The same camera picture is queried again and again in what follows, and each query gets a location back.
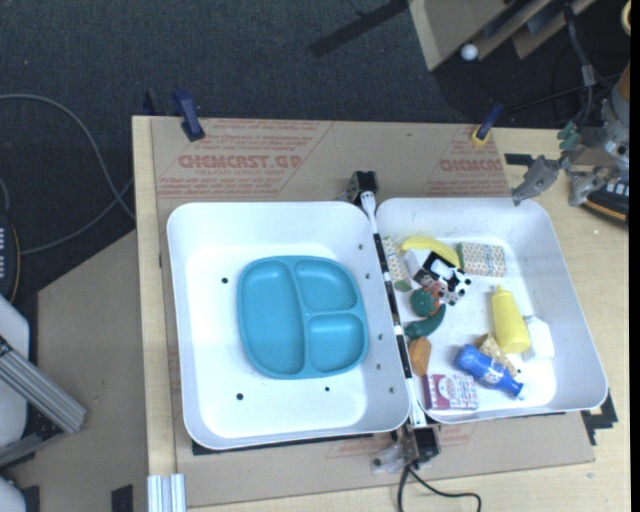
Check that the white ball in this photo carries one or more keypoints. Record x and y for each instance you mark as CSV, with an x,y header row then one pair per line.
x,y
469,51

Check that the green and orange toy vegetable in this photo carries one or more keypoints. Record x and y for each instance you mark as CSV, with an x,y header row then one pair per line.
x,y
422,302

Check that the yellow squeeze bottle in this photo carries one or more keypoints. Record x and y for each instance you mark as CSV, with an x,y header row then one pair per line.
x,y
509,325

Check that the white plastic tray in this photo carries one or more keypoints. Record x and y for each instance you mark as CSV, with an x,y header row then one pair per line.
x,y
565,280
210,350

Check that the red and white carton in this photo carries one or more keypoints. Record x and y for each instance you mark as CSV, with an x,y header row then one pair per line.
x,y
452,392

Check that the small carton with printed figure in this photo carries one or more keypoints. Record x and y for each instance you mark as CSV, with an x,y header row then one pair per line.
x,y
440,292

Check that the yellow banana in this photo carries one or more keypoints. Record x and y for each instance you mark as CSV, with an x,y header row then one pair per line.
x,y
430,245

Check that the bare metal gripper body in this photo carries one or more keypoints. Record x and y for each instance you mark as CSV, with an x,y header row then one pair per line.
x,y
592,152

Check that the blue bottle with white cap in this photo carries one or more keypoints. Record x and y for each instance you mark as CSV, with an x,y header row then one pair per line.
x,y
482,367

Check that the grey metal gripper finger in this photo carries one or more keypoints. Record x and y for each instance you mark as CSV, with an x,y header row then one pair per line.
x,y
585,185
539,172

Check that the blue divided plate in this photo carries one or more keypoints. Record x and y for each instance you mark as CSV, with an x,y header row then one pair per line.
x,y
270,320

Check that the tall white patterned carton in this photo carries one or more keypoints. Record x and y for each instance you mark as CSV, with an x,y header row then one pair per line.
x,y
396,265

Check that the brown cardboard board red print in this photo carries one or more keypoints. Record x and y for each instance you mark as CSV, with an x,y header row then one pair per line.
x,y
310,150

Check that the yellow patterned packet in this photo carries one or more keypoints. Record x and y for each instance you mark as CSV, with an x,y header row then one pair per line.
x,y
492,347

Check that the green and orange patterned carton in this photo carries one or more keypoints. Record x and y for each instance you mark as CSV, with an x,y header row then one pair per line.
x,y
482,259

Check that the dark green toy cucumber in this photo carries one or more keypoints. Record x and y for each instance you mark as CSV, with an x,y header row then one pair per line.
x,y
425,326

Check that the white plastic bottle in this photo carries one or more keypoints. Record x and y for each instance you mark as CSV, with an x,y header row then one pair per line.
x,y
541,337

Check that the thin black and white rod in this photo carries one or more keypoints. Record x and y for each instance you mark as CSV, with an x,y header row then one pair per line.
x,y
403,350

